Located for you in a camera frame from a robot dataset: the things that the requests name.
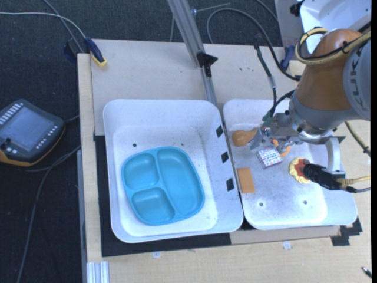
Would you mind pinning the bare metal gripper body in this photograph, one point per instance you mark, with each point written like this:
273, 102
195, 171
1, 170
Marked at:
284, 130

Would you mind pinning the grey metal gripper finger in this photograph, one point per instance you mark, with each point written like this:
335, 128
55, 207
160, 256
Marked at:
266, 138
255, 140

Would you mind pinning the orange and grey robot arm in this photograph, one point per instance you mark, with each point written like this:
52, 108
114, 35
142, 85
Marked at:
324, 81

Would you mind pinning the orange toy pear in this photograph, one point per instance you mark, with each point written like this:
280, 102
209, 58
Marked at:
240, 137

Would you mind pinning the patterned small packet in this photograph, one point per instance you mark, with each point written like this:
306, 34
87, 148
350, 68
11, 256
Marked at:
269, 158

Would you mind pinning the yellow and red biscuit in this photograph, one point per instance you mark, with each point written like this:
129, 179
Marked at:
296, 169

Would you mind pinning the orange flat slice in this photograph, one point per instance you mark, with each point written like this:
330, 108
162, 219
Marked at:
246, 181

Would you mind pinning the white plastic tray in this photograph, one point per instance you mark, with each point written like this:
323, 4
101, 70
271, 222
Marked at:
165, 119
279, 199

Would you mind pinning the blue divided plate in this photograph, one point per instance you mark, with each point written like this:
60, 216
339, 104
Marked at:
165, 184

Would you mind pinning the pale flat board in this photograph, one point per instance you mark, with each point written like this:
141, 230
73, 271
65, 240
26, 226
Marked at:
147, 75

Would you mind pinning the black cylinder on white bracket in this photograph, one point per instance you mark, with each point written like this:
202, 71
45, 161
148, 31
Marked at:
330, 178

